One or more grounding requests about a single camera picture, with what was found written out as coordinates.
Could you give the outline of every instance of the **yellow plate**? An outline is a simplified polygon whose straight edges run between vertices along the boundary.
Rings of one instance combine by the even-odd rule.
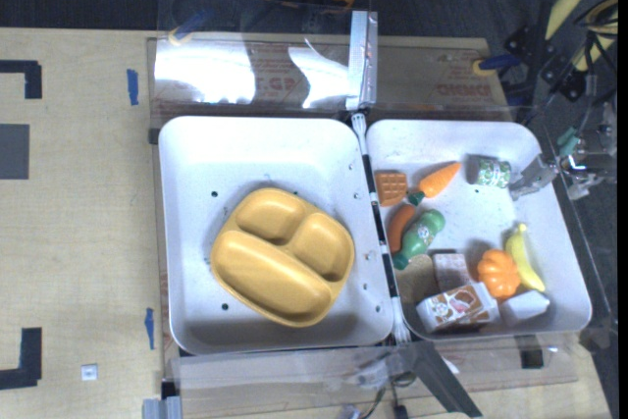
[[[212,273],[237,299],[282,325],[321,321],[346,283],[353,239],[337,220],[278,188],[246,196],[211,250]]]

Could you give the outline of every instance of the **blue tape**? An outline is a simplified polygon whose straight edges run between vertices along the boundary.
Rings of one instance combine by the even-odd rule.
[[[139,102],[137,101],[139,84],[137,81],[137,72],[135,70],[127,69],[127,90],[129,91],[131,105],[139,105]]]
[[[153,310],[150,307],[146,308],[144,326],[146,327],[146,333],[148,334],[148,343],[150,344],[150,350],[152,351],[155,348],[155,322],[153,320]]]

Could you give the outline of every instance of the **sausage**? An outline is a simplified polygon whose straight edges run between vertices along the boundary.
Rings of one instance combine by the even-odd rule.
[[[402,205],[392,216],[387,230],[389,249],[391,253],[401,250],[401,234],[408,222],[414,217],[416,207],[412,204]]]

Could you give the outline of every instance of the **carrot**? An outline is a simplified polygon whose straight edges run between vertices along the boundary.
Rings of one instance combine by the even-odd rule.
[[[428,175],[419,182],[417,185],[419,191],[411,195],[409,198],[410,202],[416,206],[424,197],[436,197],[439,195],[453,180],[461,166],[462,163],[451,163]]]
[[[401,235],[406,224],[414,217],[414,210],[415,208],[411,204],[404,204],[392,216],[387,231],[391,253],[397,253],[401,250]]]

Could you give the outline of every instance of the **green can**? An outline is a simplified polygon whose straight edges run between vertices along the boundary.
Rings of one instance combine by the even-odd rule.
[[[474,185],[506,188],[510,183],[510,163],[492,157],[474,156],[469,161],[469,182]]]

